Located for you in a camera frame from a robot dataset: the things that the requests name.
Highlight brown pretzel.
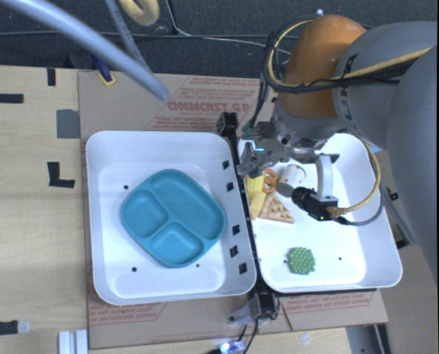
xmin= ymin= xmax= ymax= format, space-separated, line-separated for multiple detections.
xmin=261 ymin=167 xmax=280 ymax=195

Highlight brown cardboard board, red print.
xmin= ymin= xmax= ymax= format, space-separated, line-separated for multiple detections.
xmin=77 ymin=70 xmax=390 ymax=350

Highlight pizza slice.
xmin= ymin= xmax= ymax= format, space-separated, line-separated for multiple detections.
xmin=257 ymin=191 xmax=296 ymax=225

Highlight white plastic tray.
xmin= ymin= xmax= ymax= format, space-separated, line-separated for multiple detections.
xmin=237 ymin=132 xmax=404 ymax=294
xmin=85 ymin=130 xmax=258 ymax=307

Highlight white can with orange dots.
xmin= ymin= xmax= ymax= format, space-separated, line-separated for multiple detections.
xmin=275 ymin=164 xmax=307 ymax=198

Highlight green grapes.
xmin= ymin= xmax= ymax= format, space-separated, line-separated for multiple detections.
xmin=286 ymin=246 xmax=317 ymax=277

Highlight blue divided plate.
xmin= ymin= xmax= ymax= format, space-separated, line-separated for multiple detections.
xmin=120 ymin=168 xmax=229 ymax=270

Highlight black cylinder on white bracket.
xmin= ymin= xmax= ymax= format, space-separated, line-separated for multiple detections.
xmin=291 ymin=153 xmax=340 ymax=222

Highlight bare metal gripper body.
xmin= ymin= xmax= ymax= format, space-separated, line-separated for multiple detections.
xmin=252 ymin=121 xmax=328 ymax=163

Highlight black block with thin wires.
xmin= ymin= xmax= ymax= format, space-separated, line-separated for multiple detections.
xmin=254 ymin=291 xmax=280 ymax=320
xmin=218 ymin=111 xmax=240 ymax=138

